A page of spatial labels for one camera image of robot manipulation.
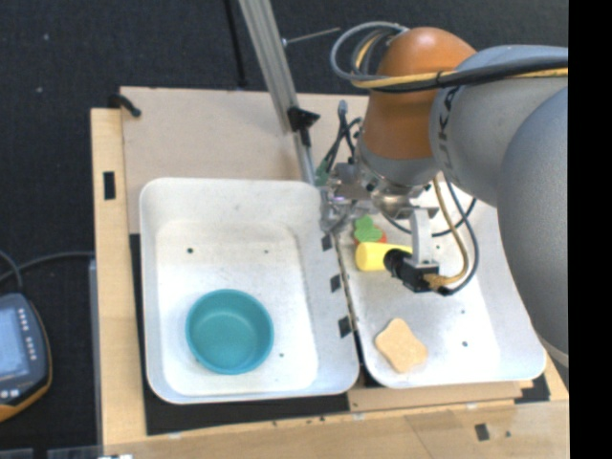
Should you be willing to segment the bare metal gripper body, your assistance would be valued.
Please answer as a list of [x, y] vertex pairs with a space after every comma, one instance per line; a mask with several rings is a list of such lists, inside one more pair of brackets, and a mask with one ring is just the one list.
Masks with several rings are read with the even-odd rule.
[[375, 212], [402, 219], [432, 180], [432, 162], [338, 164], [329, 178], [329, 193], [334, 207], [356, 204], [353, 219]]

